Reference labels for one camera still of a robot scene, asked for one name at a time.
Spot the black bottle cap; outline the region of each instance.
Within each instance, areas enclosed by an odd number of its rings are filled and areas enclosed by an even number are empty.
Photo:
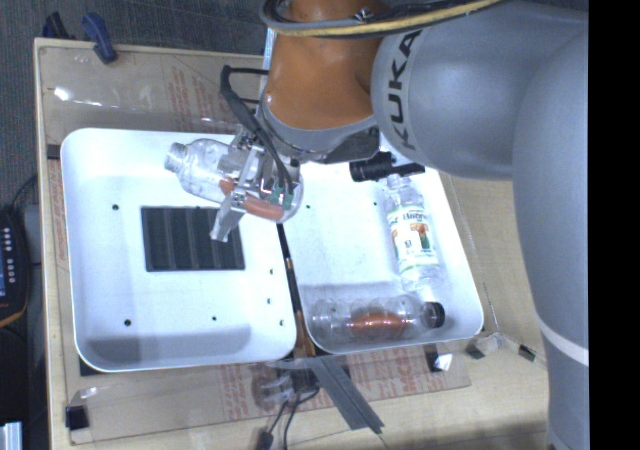
[[[441,327],[444,324],[444,318],[444,307],[442,304],[439,302],[424,303],[422,320],[428,328],[435,329],[436,327]]]

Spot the white stripe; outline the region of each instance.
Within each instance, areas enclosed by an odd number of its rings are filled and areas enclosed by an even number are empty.
[[[549,342],[560,352],[566,354],[574,361],[577,361],[581,365],[589,367],[589,349],[580,347],[580,345],[573,343],[571,340],[567,340],[564,336],[559,335],[547,324],[545,324],[540,315],[536,313],[538,319],[538,326],[542,334],[549,340]]]

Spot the black device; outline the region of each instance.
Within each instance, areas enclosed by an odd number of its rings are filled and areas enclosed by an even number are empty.
[[[19,318],[27,306],[29,255],[15,214],[0,210],[0,327]]]

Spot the plastic bottle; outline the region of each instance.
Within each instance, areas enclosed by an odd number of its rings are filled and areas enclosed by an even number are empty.
[[[165,158],[165,169],[176,173],[187,192],[210,201],[222,203],[225,193],[218,168],[229,146],[213,139],[197,139],[190,144],[173,143]]]
[[[321,299],[311,310],[310,332],[320,343],[414,339],[444,324],[444,308],[411,294],[355,301]]]
[[[433,223],[423,196],[406,176],[388,176],[387,187],[384,208],[402,287],[415,291],[441,284],[445,269],[434,246]]]

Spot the dark vent in tray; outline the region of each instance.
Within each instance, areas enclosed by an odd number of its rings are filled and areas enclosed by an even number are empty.
[[[242,270],[240,231],[211,240],[215,208],[142,207],[147,271]]]

